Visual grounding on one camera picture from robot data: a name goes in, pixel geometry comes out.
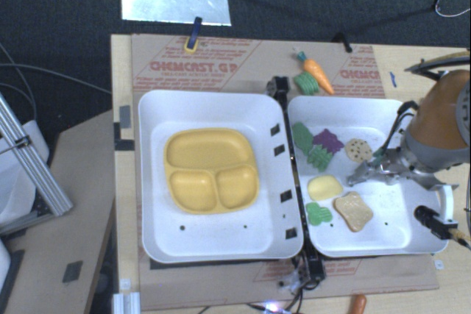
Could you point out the pale yellow rounded toy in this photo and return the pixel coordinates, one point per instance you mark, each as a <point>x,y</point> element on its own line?
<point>324,188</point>

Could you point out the purple grapes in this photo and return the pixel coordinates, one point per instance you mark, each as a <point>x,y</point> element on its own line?
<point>328,139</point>

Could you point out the black cylinder on white bracket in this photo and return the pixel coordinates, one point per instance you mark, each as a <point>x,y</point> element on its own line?
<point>428,217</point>

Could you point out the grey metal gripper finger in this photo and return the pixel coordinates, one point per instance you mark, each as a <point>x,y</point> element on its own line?
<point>362,173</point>
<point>392,180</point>

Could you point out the brown cardboard board red print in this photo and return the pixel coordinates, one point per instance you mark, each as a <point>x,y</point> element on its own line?
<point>221,287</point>

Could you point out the orange sausage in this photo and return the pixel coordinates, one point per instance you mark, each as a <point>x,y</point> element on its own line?
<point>358,305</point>

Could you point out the tan bread slice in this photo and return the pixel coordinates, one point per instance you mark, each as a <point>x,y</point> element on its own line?
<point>353,211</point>

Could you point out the green broccoli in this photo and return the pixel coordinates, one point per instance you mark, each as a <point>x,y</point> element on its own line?
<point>317,214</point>

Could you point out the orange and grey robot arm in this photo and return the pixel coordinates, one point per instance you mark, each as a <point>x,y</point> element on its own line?
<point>438,114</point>

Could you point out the yellow divided plate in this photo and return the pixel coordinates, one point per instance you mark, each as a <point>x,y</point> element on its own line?
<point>209,169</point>

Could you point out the thin black rod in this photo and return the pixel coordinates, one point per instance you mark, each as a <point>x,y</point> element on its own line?
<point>294,162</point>

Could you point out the tan chocolate chip biscuit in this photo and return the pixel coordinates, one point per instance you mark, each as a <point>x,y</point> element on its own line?
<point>358,150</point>

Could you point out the green toy lettuce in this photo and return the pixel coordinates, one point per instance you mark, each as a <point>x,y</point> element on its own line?
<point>306,84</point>
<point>319,158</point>
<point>302,138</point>

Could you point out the white plastic tray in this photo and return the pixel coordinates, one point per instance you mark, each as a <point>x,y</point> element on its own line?
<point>390,239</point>
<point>221,239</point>

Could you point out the orange carrot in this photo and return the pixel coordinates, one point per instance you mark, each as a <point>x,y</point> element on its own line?
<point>319,74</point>

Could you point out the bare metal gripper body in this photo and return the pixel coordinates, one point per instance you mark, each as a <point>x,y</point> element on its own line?
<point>399,163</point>

